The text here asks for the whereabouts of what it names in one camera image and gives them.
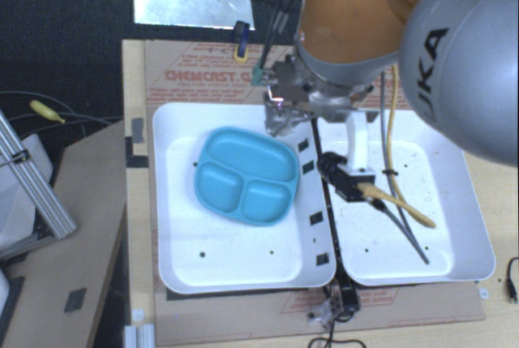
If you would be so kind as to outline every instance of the wooden table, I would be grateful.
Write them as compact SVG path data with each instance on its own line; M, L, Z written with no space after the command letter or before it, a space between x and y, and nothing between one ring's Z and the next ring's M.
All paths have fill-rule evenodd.
M133 155L147 156L144 43L123 43L125 130L132 136L132 119L144 118L144 138L133 144ZM398 329L377 329L336 333L337 339L358 338L368 347L513 347L519 341L519 306L508 300L504 286L508 261L518 253L517 169L466 157L474 189L487 225L496 258L495 273L478 284L490 298L483 301L484 321L441 324ZM129 240L132 324L155 322L152 277L152 236L149 210L149 182L146 168L127 171L127 228ZM513 277L519 286L517 265ZM210 343L207 348L301 347L311 338L276 337L237 342Z

